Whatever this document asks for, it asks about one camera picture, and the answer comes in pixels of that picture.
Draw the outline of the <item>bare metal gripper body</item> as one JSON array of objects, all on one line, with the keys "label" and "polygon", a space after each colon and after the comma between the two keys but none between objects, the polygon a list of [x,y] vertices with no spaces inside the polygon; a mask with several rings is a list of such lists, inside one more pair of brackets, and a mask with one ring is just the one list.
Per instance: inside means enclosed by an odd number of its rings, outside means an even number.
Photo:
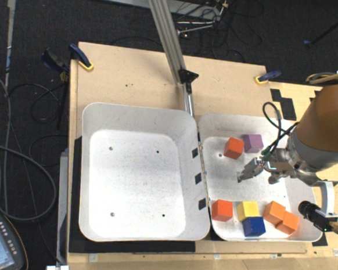
[{"label": "bare metal gripper body", "polygon": [[299,179],[308,186],[319,186],[322,181],[317,177],[318,170],[304,161],[295,151],[277,148],[261,157],[264,169],[270,174],[282,173],[282,178]]}]

